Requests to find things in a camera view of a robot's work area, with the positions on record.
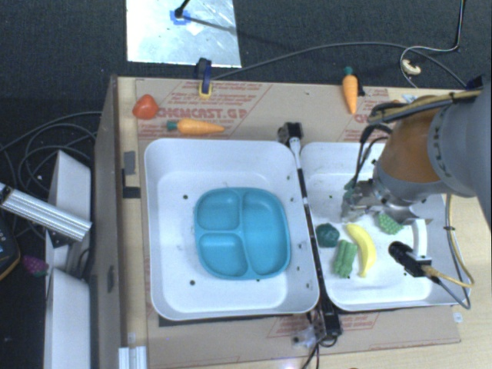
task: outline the toy carrot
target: toy carrot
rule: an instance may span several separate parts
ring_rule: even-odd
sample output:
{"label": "toy carrot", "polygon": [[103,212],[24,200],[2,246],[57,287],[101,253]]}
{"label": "toy carrot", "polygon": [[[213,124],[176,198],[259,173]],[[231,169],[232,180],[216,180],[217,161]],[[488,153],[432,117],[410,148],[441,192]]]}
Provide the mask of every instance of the toy carrot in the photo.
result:
{"label": "toy carrot", "polygon": [[159,106],[151,95],[142,95],[135,103],[131,113],[138,119],[148,120],[156,116],[158,110]]}
{"label": "toy carrot", "polygon": [[225,130],[222,126],[190,118],[184,118],[180,121],[168,121],[167,126],[168,130],[175,130],[177,128],[179,132],[186,135],[215,134]]}
{"label": "toy carrot", "polygon": [[354,75],[352,67],[345,67],[344,72],[345,76],[341,84],[344,89],[345,101],[347,102],[351,114],[354,114],[357,110],[357,95],[359,93],[358,80]]}

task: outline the black floor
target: black floor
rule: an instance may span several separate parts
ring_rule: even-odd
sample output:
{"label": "black floor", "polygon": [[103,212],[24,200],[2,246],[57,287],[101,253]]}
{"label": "black floor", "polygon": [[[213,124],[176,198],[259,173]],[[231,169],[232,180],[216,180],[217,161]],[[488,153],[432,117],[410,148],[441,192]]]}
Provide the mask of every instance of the black floor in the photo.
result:
{"label": "black floor", "polygon": [[[460,0],[234,0],[243,66],[315,45],[392,42],[449,48],[454,43]],[[432,56],[462,81],[490,80],[492,0],[467,0],[459,52]],[[0,0],[0,144],[40,124],[80,111],[100,111],[110,74],[190,78],[189,66],[126,61],[125,0]],[[401,50],[387,46],[344,46],[280,61],[231,76],[248,81],[337,84],[351,65],[364,85],[408,86],[399,70]],[[415,58],[422,88],[460,88],[442,68]],[[227,72],[214,69],[213,75]],[[97,118],[75,118],[94,131]],[[72,141],[78,130],[61,128],[40,144]],[[8,148],[14,169],[28,139]],[[90,153],[90,142],[81,149]],[[38,173],[50,180],[50,163]],[[22,171],[27,179],[25,169]],[[4,152],[0,182],[15,185]],[[29,186],[39,195],[43,190]],[[17,234],[25,230],[18,221]],[[23,254],[42,258],[35,234],[18,236]],[[0,367],[42,366],[44,280],[18,266],[0,281]]]}

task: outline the white tray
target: white tray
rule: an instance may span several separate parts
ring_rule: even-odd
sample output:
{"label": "white tray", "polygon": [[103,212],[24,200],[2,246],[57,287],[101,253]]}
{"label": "white tray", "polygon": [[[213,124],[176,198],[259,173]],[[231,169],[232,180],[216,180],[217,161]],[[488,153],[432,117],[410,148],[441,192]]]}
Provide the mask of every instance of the white tray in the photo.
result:
{"label": "white tray", "polygon": [[[319,297],[294,157],[272,141],[163,138],[145,151],[151,298],[170,320],[304,313]],[[214,188],[260,188],[284,206],[291,261],[261,281],[216,278],[200,264],[193,210]]]}
{"label": "white tray", "polygon": [[[377,159],[383,145],[373,147],[370,158],[365,163],[360,180],[372,176],[371,160]],[[311,207],[314,226],[331,223],[341,233],[340,239],[352,241],[341,222],[341,202],[343,187],[354,176],[359,144],[347,143],[310,143],[301,152],[307,196]],[[421,218],[432,219],[427,226],[427,255],[433,259],[433,266],[456,277],[456,271],[450,256],[444,226],[444,202],[440,195],[427,199],[425,204],[414,207]],[[391,308],[408,308],[437,304],[456,304],[443,288],[427,278],[413,278],[405,274],[388,253],[388,246],[393,241],[402,241],[413,247],[414,234],[411,226],[405,226],[396,235],[383,233],[366,215],[357,221],[373,238],[377,250],[377,261],[368,271],[367,277],[357,275],[358,260],[348,279],[340,278],[332,272],[336,255],[335,248],[319,248],[321,267],[324,273],[327,293],[330,299],[346,311],[370,311]],[[458,296],[463,292],[456,286],[450,286]]]}

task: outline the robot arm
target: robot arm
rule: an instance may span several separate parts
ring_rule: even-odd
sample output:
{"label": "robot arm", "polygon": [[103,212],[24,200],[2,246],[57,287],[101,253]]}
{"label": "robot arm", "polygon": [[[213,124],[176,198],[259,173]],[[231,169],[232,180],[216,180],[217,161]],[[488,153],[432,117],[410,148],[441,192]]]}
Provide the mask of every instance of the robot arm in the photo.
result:
{"label": "robot arm", "polygon": [[479,93],[465,91],[373,111],[370,124],[397,124],[373,178],[356,182],[344,199],[342,217],[384,210],[407,224],[415,218],[412,204],[431,194],[451,193],[478,196],[490,227],[490,83]]}

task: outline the blue plate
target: blue plate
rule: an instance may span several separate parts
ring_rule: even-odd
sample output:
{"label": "blue plate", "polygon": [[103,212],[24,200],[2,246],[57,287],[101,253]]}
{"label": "blue plate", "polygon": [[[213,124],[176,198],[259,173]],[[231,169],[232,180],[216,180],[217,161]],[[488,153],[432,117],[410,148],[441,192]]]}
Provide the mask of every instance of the blue plate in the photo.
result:
{"label": "blue plate", "polygon": [[214,276],[262,279],[291,260],[287,218],[272,193],[257,188],[208,191],[194,208],[198,257]]}

